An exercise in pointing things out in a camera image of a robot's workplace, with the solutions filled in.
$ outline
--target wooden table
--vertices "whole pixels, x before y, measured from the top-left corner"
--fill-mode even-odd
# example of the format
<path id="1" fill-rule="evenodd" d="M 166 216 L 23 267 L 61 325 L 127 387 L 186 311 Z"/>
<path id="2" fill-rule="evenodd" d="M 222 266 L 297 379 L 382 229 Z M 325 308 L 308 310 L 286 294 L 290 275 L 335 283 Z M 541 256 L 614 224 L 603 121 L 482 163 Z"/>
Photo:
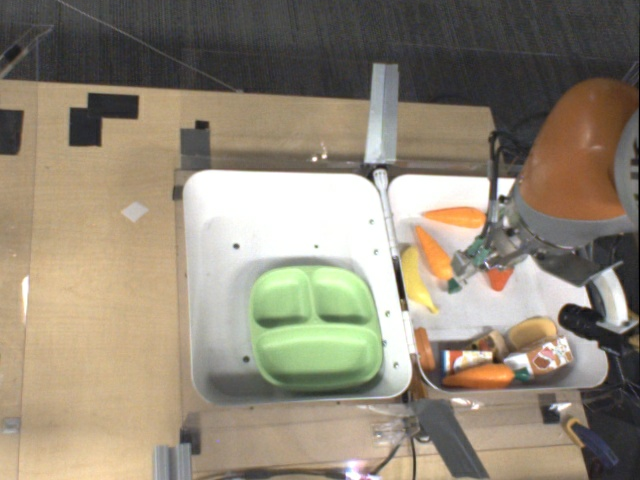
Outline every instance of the wooden table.
<path id="1" fill-rule="evenodd" d="M 89 92 L 139 95 L 139 117 L 104 119 L 102 147 L 70 147 L 69 109 L 86 107 Z M 0 351 L 0 407 L 22 418 L 19 434 L 0 435 L 0 478 L 151 478 L 154 447 L 176 445 L 183 418 L 172 200 L 180 129 L 208 121 L 220 157 L 357 161 L 368 102 L 0 81 L 0 108 L 25 111 L 20 154 L 0 157 L 0 246 L 16 252 L 0 256 L 0 344 L 17 351 L 10 362 Z M 491 129 L 486 108 L 401 104 L 399 156 L 477 162 Z M 133 202 L 149 210 L 135 223 L 121 213 Z M 16 308 L 27 274 L 25 335 Z M 559 401 L 584 419 L 577 393 Z M 487 403 L 459 419 L 492 478 L 586 478 L 580 451 L 558 425 L 542 425 L 535 397 Z M 252 436 L 278 435 L 234 426 L 243 416 L 226 409 L 212 414 L 246 449 L 261 446 Z M 368 458 L 388 449 L 374 450 Z M 407 454 L 385 479 L 410 478 Z M 418 454 L 419 478 L 449 478 L 432 445 Z"/>

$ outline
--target toy banana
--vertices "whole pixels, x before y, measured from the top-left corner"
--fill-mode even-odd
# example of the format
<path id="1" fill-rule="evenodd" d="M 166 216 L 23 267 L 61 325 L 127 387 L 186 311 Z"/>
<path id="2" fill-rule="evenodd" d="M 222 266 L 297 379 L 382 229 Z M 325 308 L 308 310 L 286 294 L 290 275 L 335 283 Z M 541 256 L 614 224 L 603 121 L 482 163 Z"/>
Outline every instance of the toy banana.
<path id="1" fill-rule="evenodd" d="M 436 307 L 431 299 L 429 290 L 420 279 L 418 271 L 418 263 L 420 254 L 415 247 L 409 247 L 402 253 L 402 277 L 404 278 L 404 286 L 407 291 L 407 297 L 412 301 L 426 306 L 433 314 L 438 314 L 440 310 Z"/>

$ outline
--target white diamond sticker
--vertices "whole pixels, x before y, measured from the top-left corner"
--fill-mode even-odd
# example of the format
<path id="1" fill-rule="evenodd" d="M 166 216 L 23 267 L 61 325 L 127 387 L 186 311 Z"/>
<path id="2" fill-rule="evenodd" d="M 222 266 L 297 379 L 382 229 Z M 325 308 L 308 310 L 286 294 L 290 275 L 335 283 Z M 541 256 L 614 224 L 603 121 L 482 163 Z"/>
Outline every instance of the white diamond sticker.
<path id="1" fill-rule="evenodd" d="M 142 217 L 145 213 L 149 211 L 142 203 L 138 201 L 134 201 L 129 206 L 127 206 L 124 210 L 122 210 L 122 215 L 124 215 L 131 222 L 138 222 L 140 217 Z"/>

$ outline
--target green divided plate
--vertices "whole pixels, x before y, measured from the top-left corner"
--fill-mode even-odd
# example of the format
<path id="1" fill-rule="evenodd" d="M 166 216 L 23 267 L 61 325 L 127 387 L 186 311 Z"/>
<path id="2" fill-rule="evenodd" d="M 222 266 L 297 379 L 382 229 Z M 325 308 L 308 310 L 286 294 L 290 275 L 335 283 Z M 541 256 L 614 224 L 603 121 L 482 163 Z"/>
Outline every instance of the green divided plate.
<path id="1" fill-rule="evenodd" d="M 251 342 L 262 376 L 291 391 L 355 388 L 382 365 L 373 296 L 353 272 L 285 267 L 251 290 Z"/>

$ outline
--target gray floor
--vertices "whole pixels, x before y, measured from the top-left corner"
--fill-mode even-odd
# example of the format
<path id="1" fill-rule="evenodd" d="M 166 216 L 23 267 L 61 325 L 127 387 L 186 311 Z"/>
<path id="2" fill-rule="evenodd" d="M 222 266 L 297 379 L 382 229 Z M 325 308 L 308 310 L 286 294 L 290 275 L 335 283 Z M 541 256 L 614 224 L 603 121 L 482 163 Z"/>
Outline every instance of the gray floor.
<path id="1" fill-rule="evenodd" d="M 393 62 L 401 100 L 488 105 L 523 146 L 571 85 L 638 60 L 640 0 L 62 1 L 0 0 L 0 51 L 54 26 L 10 78 L 226 90 L 146 43 L 247 92 L 366 99 Z M 604 478 L 635 478 L 639 412 L 591 415 L 624 458 Z"/>

